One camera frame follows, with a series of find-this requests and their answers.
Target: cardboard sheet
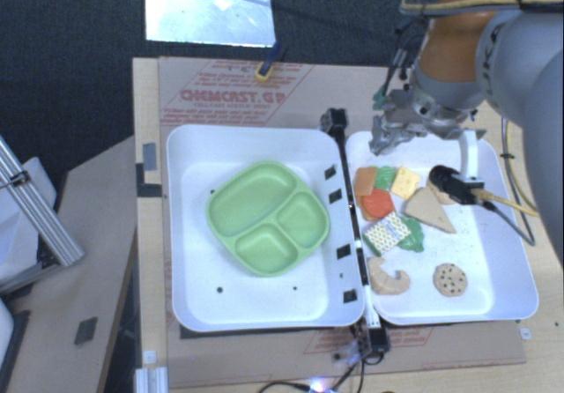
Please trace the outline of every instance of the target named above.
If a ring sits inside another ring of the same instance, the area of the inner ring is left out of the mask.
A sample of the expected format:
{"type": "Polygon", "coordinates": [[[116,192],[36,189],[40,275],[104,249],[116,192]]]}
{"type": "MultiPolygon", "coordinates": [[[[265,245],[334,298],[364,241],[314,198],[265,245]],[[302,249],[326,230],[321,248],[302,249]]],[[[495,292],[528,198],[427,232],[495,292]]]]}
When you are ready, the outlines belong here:
{"type": "MultiPolygon", "coordinates": [[[[258,84],[253,79],[256,66],[248,61],[159,60],[163,177],[167,176],[167,136],[184,123],[316,128],[328,108],[346,108],[347,134],[371,127],[370,100],[384,81],[385,70],[275,64],[272,82],[258,84]]],[[[171,308],[166,198],[163,202],[171,388],[335,376],[346,370],[332,355],[352,340],[348,329],[230,334],[182,330],[171,308]]],[[[394,328],[390,341],[391,351],[384,362],[369,367],[368,373],[525,362],[515,322],[394,328]]]]}

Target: small light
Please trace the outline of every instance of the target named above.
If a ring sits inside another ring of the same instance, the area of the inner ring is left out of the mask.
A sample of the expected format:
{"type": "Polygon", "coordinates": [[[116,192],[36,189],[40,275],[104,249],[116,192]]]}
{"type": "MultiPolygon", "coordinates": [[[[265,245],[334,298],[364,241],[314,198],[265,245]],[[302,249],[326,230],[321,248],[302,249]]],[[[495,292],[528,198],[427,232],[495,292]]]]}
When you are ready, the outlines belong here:
{"type": "Polygon", "coordinates": [[[309,385],[309,391],[314,391],[315,393],[323,393],[325,391],[325,387],[321,383],[321,381],[312,381],[309,385]]]}

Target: green sectioned plate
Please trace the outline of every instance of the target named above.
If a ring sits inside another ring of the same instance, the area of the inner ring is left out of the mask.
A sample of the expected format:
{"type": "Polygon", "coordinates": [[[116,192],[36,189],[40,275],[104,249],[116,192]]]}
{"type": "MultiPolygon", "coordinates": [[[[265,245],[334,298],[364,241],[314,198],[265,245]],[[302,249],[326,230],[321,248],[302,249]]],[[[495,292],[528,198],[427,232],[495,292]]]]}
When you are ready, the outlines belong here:
{"type": "Polygon", "coordinates": [[[293,268],[329,233],[327,211],[291,169],[261,161],[211,195],[208,225],[250,271],[277,276],[293,268]]]}

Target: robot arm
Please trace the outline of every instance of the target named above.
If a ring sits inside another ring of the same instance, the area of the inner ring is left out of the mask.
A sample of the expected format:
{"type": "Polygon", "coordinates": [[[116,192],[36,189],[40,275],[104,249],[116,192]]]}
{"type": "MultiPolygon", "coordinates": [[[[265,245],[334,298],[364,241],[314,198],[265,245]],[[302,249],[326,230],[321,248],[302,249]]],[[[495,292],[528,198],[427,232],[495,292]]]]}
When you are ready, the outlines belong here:
{"type": "Polygon", "coordinates": [[[375,97],[382,112],[374,118],[372,152],[427,133],[458,139],[465,119],[487,100],[523,128],[533,196],[562,263],[562,0],[402,8],[433,18],[404,89],[375,97]]]}

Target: toy bread slice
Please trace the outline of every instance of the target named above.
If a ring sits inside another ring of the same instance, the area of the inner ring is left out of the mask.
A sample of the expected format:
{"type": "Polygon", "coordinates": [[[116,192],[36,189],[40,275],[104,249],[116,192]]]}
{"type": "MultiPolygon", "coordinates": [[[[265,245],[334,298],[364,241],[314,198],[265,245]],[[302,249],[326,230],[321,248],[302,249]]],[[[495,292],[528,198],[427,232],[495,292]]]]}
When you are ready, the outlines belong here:
{"type": "Polygon", "coordinates": [[[429,188],[415,191],[411,200],[406,204],[404,213],[448,234],[456,233],[456,229],[439,204],[436,195],[429,188]]]}
{"type": "Polygon", "coordinates": [[[354,176],[354,195],[357,197],[370,196],[376,177],[375,167],[360,167],[354,176]]]}

